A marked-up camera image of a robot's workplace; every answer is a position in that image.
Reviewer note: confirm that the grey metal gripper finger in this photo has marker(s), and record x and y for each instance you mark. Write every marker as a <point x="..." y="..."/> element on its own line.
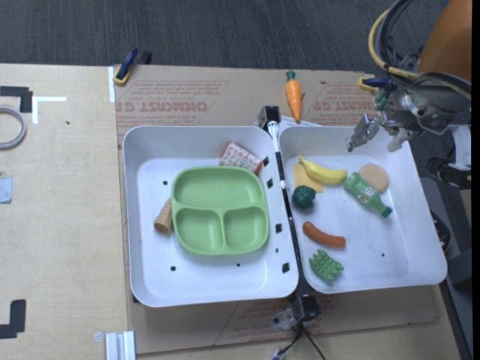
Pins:
<point x="367" y="122"/>
<point x="358" y="141"/>

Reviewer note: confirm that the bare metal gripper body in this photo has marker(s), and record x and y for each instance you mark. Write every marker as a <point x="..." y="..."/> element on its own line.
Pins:
<point x="407" y="113"/>

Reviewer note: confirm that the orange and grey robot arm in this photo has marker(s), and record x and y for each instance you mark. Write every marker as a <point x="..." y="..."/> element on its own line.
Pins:
<point x="450" y="32"/>

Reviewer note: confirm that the beige round biscuit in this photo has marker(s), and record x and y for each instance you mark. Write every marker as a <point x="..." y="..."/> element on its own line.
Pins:
<point x="377" y="176"/>

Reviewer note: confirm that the yellow banana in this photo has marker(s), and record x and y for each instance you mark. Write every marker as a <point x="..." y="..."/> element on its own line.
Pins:
<point x="324" y="173"/>

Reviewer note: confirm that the green plastic bottle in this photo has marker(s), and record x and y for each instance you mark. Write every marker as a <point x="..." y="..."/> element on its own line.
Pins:
<point x="363" y="191"/>

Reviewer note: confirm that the yellow cheese slice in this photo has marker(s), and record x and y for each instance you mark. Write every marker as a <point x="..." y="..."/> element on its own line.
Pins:
<point x="302" y="182"/>

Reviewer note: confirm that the orange carrot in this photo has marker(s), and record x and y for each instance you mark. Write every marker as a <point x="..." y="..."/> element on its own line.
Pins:
<point x="294" y="96"/>

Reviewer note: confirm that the green broccoli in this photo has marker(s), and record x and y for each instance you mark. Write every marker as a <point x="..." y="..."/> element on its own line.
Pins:
<point x="303" y="198"/>

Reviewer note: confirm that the thin black and white rod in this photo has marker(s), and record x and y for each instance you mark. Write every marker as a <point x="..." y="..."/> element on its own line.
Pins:
<point x="287" y="197"/>

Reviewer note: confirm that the orange sausage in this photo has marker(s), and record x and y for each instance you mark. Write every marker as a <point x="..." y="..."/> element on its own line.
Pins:
<point x="322" y="235"/>

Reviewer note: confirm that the orange and white carton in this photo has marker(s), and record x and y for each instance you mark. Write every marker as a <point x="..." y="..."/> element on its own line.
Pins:
<point x="240" y="156"/>

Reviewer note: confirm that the white plastic tray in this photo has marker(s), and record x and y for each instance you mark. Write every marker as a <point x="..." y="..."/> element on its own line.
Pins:
<point x="375" y="261"/>
<point x="210" y="276"/>

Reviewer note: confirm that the green pea pods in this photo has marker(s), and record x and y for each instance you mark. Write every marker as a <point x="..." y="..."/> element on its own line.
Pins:
<point x="325" y="265"/>

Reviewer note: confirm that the brown cardboard board red print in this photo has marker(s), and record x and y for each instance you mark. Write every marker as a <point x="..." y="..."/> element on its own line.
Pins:
<point x="232" y="99"/>

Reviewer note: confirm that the green divided plate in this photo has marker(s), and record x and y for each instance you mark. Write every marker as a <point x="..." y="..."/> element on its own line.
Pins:
<point x="219" y="197"/>

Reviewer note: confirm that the tan waffle cone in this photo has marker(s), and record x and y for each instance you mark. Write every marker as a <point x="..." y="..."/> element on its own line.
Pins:
<point x="164" y="218"/>

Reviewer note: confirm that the black cylinder on white bracket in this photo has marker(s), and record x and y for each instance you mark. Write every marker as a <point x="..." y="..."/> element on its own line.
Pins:
<point x="452" y="173"/>

